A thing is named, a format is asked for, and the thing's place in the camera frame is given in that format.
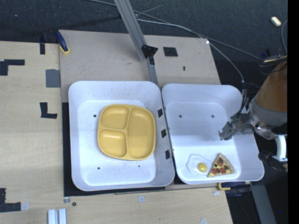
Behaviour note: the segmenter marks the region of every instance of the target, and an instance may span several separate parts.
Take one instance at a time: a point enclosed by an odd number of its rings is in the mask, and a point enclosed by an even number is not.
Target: toy pizza slice
[[[207,176],[214,177],[233,173],[235,173],[235,169],[230,161],[223,154],[218,154]]]

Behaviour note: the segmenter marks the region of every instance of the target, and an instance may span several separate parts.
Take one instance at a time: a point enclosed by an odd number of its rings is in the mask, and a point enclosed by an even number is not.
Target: black floor
[[[0,0],[0,41],[56,42],[58,29],[126,33],[113,0]],[[257,65],[262,52],[285,55],[287,48],[288,0],[130,0],[133,9],[200,33],[226,55],[244,81],[261,85],[266,79]],[[276,16],[284,26],[275,27]],[[148,16],[139,18],[158,21]],[[196,37],[176,27],[140,22],[144,34]],[[242,89],[241,76],[231,63],[211,47],[222,84]],[[260,151],[276,152],[271,141],[257,137]],[[265,184],[278,224],[288,223],[287,173],[266,169]],[[250,187],[227,192],[234,224],[260,223]]]

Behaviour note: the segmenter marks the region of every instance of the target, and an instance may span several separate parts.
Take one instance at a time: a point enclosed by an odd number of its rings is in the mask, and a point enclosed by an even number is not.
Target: metal leg
[[[121,14],[121,18],[122,18],[128,32],[131,36],[131,39],[135,45],[135,48],[137,50],[139,58],[141,60],[144,60],[145,56],[142,51],[142,47],[147,44],[144,39],[143,33],[140,29],[140,26],[138,24],[135,13],[130,4],[130,1],[129,0],[114,0],[114,2],[118,8],[118,11]],[[151,81],[158,85],[156,69],[155,69],[155,66],[150,63],[149,58],[147,59],[147,65],[149,68],[149,76],[150,76]]]

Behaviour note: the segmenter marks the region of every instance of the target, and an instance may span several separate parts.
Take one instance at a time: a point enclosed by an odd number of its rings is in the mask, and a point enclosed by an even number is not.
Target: toy fried egg
[[[186,166],[192,174],[197,176],[207,176],[212,166],[212,162],[199,154],[191,154],[189,155]]]

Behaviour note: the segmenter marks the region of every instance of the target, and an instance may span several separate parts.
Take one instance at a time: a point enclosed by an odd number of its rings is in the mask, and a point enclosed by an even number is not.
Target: egg yolk
[[[197,165],[197,168],[198,168],[198,170],[199,170],[200,172],[202,172],[202,173],[206,172],[206,170],[207,170],[207,166],[206,166],[206,164],[204,164],[203,162],[199,163],[199,164]]]

